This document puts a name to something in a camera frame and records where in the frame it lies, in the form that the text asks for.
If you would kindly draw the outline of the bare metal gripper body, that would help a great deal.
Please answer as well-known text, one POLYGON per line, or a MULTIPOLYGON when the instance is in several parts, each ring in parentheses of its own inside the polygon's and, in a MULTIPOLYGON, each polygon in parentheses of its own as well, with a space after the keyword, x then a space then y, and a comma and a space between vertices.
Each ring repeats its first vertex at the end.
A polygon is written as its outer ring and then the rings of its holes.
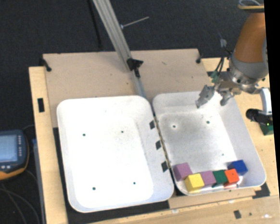
POLYGON ((260 88, 256 86, 257 82, 257 79, 252 79, 244 74, 220 74, 215 83, 215 88, 217 92, 226 91, 235 95, 238 95, 241 92, 246 92, 249 94, 259 93, 260 88))

